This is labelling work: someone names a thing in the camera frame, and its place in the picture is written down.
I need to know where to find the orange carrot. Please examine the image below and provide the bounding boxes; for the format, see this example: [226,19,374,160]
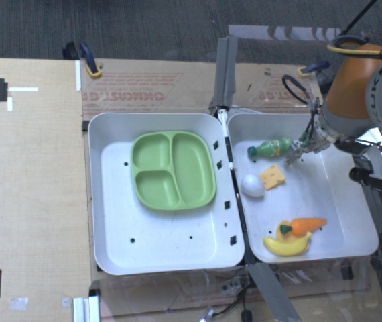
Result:
[279,217,328,237]

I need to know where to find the black cylinder on white bracket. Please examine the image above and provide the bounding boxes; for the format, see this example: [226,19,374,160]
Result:
[348,144,382,191]

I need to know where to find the yellow banana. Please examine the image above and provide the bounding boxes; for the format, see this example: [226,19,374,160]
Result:
[263,231,313,257]

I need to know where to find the brown cardboard board, red print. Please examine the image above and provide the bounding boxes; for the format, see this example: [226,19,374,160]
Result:
[80,58,379,317]

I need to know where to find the yellow cheese wedge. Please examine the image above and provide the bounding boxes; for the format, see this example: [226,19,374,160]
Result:
[257,164,287,191]

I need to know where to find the white plastic tray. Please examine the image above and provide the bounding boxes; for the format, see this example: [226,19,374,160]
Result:
[87,112,245,276]
[227,112,379,264]

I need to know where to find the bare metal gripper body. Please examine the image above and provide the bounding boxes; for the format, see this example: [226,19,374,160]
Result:
[297,125,338,154]

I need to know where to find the white egg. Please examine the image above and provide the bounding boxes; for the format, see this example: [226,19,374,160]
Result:
[240,174,265,198]

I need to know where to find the green divided plate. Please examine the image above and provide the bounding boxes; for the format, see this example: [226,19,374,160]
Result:
[130,131,217,211]

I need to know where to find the green plastic bottle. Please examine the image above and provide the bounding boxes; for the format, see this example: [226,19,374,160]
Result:
[247,136,294,159]

